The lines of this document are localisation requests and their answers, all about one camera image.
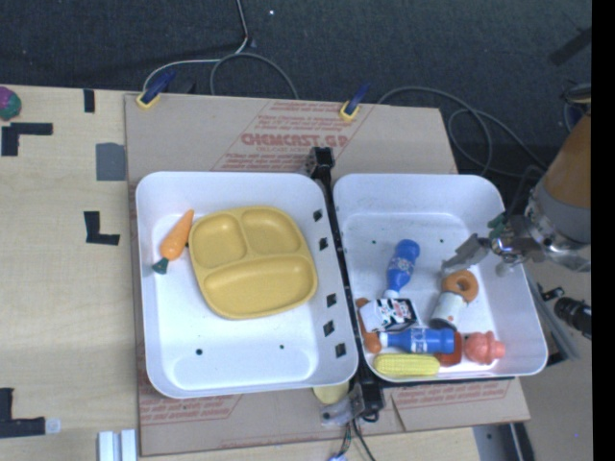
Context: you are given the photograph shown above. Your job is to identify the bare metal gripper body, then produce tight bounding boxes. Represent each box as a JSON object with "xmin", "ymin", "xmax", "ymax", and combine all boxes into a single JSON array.
[{"xmin": 488, "ymin": 204, "xmax": 593, "ymax": 278}]

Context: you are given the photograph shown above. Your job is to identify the orange doughnut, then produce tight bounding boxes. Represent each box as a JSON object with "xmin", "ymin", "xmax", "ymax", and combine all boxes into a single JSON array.
[{"xmin": 441, "ymin": 269, "xmax": 480, "ymax": 303}]

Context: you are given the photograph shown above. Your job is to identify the white can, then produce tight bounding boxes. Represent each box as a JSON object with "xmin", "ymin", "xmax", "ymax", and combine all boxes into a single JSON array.
[{"xmin": 428, "ymin": 290, "xmax": 470, "ymax": 331}]

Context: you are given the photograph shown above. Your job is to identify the blue bottle white label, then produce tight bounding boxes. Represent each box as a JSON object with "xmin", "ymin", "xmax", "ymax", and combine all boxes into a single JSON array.
[
  {"xmin": 378, "ymin": 326, "xmax": 457, "ymax": 356},
  {"xmin": 381, "ymin": 238, "xmax": 422, "ymax": 300}
]

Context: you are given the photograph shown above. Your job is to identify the white plastic tray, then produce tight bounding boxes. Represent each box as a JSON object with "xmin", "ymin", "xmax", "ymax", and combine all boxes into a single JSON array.
[
  {"xmin": 332, "ymin": 173, "xmax": 550, "ymax": 384},
  {"xmin": 135, "ymin": 170, "xmax": 359, "ymax": 400}
]

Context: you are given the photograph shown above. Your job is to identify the black and white milk carton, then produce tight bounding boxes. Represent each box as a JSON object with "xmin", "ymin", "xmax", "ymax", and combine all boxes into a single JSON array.
[{"xmin": 358, "ymin": 297, "xmax": 420, "ymax": 334}]

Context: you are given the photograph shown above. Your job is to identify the pink orange toy figure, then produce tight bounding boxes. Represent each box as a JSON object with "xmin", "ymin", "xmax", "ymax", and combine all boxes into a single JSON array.
[{"xmin": 462, "ymin": 329, "xmax": 507, "ymax": 367}]

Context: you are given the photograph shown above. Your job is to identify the yellow corn cob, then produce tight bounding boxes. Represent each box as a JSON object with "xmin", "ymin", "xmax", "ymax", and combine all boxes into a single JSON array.
[{"xmin": 372, "ymin": 352, "xmax": 442, "ymax": 379}]

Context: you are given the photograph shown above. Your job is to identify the orange sausage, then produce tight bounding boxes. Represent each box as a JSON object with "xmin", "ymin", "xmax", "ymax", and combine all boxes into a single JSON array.
[{"xmin": 355, "ymin": 297, "xmax": 383, "ymax": 355}]

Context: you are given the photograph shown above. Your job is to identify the thin black rod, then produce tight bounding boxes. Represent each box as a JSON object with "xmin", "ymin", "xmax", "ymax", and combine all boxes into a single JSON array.
[{"xmin": 320, "ymin": 163, "xmax": 374, "ymax": 388}]

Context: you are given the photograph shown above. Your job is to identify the pale yellow round object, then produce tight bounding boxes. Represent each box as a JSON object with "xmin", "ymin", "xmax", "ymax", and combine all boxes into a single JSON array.
[{"xmin": 311, "ymin": 380, "xmax": 351, "ymax": 405}]

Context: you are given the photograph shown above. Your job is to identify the yellow divided plate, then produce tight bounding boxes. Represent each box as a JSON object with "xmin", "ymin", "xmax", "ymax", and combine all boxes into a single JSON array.
[{"xmin": 187, "ymin": 205, "xmax": 320, "ymax": 322}]

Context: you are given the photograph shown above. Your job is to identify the orange carrot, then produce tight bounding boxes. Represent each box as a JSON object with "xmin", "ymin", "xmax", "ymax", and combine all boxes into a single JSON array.
[{"xmin": 151, "ymin": 208, "xmax": 196, "ymax": 276}]

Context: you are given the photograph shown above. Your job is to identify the brown cardboard board red print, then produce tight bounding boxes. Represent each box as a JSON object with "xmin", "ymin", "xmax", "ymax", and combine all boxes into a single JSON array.
[{"xmin": 123, "ymin": 92, "xmax": 532, "ymax": 458}]

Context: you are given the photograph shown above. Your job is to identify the purple and green toy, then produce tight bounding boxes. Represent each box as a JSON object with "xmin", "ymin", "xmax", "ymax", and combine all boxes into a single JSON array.
[{"xmin": 0, "ymin": 85, "xmax": 23, "ymax": 122}]

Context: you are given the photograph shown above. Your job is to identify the black cylinder on white bracket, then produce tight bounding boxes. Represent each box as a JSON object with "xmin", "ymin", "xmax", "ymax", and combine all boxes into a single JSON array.
[{"xmin": 553, "ymin": 295, "xmax": 593, "ymax": 341}]

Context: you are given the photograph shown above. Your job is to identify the black block with thin wires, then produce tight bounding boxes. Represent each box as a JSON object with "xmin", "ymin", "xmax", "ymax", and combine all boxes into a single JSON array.
[
  {"xmin": 306, "ymin": 146, "xmax": 335, "ymax": 181},
  {"xmin": 358, "ymin": 376, "xmax": 386, "ymax": 416}
]

